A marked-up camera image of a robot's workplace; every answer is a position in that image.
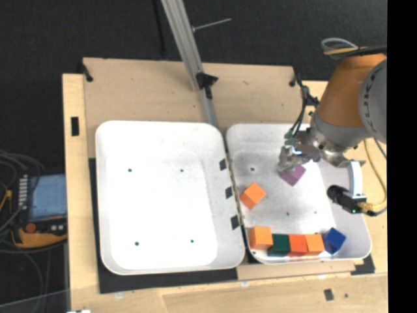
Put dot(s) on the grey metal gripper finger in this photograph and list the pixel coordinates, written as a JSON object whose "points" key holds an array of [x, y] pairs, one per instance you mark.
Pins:
{"points": [[298, 161], [283, 161]]}

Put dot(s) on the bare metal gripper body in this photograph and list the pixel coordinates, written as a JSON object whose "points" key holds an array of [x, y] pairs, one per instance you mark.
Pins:
{"points": [[312, 148]]}

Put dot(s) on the purple cube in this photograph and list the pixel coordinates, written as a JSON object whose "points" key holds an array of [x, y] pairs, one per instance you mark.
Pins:
{"points": [[294, 175]]}

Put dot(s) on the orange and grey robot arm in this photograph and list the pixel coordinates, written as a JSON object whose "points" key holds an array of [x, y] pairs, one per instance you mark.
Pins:
{"points": [[348, 90]]}

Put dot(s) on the orange cube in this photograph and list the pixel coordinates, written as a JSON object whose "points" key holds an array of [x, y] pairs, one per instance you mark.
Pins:
{"points": [[315, 242], [252, 195], [260, 237]]}

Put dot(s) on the white plastic tray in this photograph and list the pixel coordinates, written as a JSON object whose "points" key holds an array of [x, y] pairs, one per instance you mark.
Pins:
{"points": [[293, 207], [163, 201]]}

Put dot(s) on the green cube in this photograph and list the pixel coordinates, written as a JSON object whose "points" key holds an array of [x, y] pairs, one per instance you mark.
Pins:
{"points": [[281, 243]]}

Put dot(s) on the red-orange cube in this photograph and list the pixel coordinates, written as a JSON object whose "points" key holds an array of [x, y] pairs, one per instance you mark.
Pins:
{"points": [[298, 243]]}

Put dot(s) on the blue cube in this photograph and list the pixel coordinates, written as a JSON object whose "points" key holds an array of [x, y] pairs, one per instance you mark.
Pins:
{"points": [[335, 240]]}

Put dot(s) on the brown cardboard board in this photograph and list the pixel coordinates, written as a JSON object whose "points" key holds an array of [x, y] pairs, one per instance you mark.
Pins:
{"points": [[146, 93]]}

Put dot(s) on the black cylinder on white bracket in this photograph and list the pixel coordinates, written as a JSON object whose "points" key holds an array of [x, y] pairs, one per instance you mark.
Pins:
{"points": [[342, 197]]}

